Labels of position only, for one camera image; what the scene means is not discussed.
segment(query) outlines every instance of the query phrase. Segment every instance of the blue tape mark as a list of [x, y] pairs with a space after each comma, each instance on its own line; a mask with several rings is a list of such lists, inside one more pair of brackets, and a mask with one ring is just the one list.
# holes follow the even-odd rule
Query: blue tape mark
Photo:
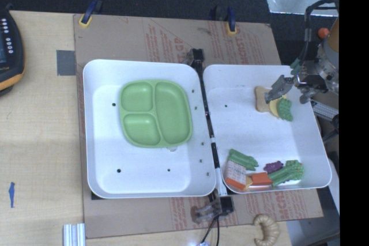
[[14, 193], [15, 193], [14, 186], [15, 185], [16, 184], [14, 184], [13, 182], [10, 183], [10, 188], [9, 188], [10, 208], [14, 208]]

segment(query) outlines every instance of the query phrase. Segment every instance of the white tray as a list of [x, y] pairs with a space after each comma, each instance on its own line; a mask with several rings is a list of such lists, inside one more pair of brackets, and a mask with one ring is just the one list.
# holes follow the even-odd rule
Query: white tray
[[[119, 91], [128, 82], [147, 79], [170, 80], [186, 92], [193, 132], [177, 148], [136, 147], [123, 134]], [[93, 60], [84, 67], [83, 82], [88, 183], [97, 196], [204, 196], [214, 190], [208, 125], [193, 68], [173, 63]]]
[[[288, 66], [212, 65], [204, 71], [210, 117], [221, 169], [229, 150], [253, 156], [265, 164], [299, 160], [305, 168], [301, 181], [275, 188], [250, 187], [247, 192], [325, 187], [331, 170], [311, 105], [300, 104], [299, 90], [288, 94], [293, 121], [255, 109], [254, 88], [270, 88]], [[125, 138], [117, 99], [131, 81], [162, 79], [186, 92], [193, 122], [192, 136], [174, 149], [133, 146]], [[102, 198], [205, 196], [216, 185], [211, 142], [201, 87], [196, 71], [174, 63], [93, 60], [83, 71], [88, 183]]]
[[271, 88], [280, 75], [290, 77], [290, 72], [289, 66], [252, 65], [211, 65], [204, 71], [222, 171], [231, 148], [253, 156], [259, 163], [255, 172], [264, 172], [265, 164], [278, 160], [299, 160], [304, 166], [302, 180], [274, 188], [250, 186], [246, 193], [319, 188], [330, 183], [332, 172], [314, 112], [310, 103], [299, 103], [301, 92], [293, 87], [287, 93], [292, 101], [292, 122], [255, 108], [255, 87]]

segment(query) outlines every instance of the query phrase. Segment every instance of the green plate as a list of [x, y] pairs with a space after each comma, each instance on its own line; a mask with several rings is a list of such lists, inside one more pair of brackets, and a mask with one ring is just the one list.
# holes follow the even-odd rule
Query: green plate
[[119, 112], [125, 137], [139, 147], [173, 147], [187, 142], [192, 119], [185, 91], [167, 80], [124, 85]]

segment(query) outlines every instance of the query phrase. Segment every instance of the cardboard sheet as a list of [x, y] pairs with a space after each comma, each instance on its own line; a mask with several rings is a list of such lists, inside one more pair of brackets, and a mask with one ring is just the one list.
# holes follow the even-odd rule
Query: cardboard sheet
[[[191, 211], [208, 197], [100, 199], [89, 189], [86, 169], [82, 71], [94, 59], [182, 63], [191, 48], [204, 50], [204, 66], [212, 64], [280, 65], [268, 24], [236, 23], [228, 36], [225, 22], [94, 15], [87, 28], [74, 16], [78, 111], [80, 117], [82, 186], [88, 239], [129, 234], [207, 228]], [[322, 216], [316, 190], [233, 195], [235, 211], [220, 226], [252, 224], [256, 214], [277, 221]]]

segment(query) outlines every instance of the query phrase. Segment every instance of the table surface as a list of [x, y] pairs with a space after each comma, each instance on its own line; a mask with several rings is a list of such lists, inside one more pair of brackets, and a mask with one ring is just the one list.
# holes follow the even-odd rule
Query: table surface
[[[74, 50], [73, 14], [11, 14], [27, 51], [27, 68], [0, 98], [0, 245], [62, 245], [63, 225], [84, 222], [76, 76], [57, 73], [57, 51]], [[291, 245], [286, 222], [278, 224], [275, 245]], [[87, 239], [86, 245], [198, 245], [205, 232]], [[254, 245], [262, 235], [254, 225], [221, 227], [219, 245]], [[214, 228], [207, 240], [215, 245], [216, 236]]]

